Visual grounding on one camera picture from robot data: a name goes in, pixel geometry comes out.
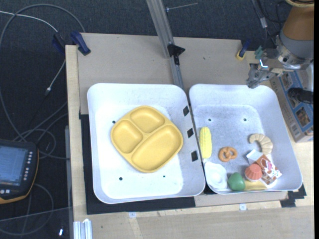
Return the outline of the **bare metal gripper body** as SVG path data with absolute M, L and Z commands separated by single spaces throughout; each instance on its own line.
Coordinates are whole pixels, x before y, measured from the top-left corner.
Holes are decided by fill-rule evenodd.
M 258 70 L 272 73 L 272 77 L 282 71 L 305 70 L 312 62 L 310 43 L 278 43 L 275 49 L 266 49 L 256 65 Z

